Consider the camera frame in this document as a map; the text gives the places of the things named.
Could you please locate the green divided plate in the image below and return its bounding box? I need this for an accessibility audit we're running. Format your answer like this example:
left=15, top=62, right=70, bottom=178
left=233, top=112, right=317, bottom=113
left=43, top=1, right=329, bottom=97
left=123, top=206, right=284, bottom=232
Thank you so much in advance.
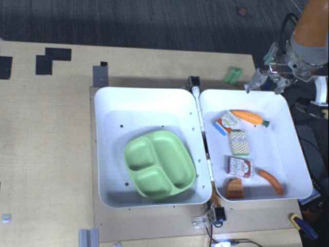
left=123, top=130, right=197, bottom=201

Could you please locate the orange carrot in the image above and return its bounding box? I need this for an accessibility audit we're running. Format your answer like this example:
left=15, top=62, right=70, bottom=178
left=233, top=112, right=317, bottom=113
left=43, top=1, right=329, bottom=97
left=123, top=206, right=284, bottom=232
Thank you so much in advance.
left=230, top=109, right=270, bottom=129

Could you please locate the orange and white carton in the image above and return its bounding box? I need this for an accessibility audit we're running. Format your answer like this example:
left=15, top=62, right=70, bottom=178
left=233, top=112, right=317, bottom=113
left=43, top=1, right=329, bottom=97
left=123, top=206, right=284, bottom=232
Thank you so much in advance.
left=213, top=110, right=241, bottom=136

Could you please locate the white plastic tray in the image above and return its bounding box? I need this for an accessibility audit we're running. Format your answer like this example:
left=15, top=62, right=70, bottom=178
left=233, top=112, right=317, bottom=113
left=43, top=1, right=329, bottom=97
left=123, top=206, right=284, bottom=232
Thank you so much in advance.
left=198, top=89, right=314, bottom=203
left=94, top=86, right=213, bottom=209

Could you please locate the orange sausage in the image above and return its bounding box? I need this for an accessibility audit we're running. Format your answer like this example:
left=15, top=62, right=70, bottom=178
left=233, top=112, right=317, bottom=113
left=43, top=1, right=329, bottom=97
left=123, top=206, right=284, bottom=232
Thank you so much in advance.
left=257, top=169, right=285, bottom=196

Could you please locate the brown bread slice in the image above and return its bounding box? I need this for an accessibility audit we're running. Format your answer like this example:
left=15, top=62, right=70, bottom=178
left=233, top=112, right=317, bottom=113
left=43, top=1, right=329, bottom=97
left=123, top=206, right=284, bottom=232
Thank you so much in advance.
left=225, top=178, right=245, bottom=200

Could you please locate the black block with thin wires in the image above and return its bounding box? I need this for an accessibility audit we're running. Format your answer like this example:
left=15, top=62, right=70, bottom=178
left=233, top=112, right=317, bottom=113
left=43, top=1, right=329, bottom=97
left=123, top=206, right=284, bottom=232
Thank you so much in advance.
left=214, top=206, right=228, bottom=228
left=188, top=76, right=201, bottom=89

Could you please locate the green and white carton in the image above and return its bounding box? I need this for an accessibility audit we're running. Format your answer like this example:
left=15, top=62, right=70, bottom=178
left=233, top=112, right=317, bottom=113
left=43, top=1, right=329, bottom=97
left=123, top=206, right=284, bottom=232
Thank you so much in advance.
left=228, top=129, right=251, bottom=156

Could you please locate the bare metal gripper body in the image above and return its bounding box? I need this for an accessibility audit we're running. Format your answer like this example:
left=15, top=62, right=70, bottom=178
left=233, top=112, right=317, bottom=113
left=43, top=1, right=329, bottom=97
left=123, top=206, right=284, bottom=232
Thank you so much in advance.
left=268, top=57, right=323, bottom=84

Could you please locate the black cylinder on white bracket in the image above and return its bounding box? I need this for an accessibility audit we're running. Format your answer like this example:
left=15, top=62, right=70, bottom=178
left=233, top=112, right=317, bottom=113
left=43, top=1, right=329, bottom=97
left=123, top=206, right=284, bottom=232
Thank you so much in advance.
left=309, top=75, right=329, bottom=118

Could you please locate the red and white carton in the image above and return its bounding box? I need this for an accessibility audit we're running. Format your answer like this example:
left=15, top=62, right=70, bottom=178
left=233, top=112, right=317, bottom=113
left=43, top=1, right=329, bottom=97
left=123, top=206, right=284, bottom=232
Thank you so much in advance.
left=227, top=156, right=254, bottom=179

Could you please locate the green ridged toy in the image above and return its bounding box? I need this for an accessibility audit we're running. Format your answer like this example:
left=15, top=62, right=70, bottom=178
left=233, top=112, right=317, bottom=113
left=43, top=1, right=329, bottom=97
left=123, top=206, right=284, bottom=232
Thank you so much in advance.
left=224, top=66, right=243, bottom=85

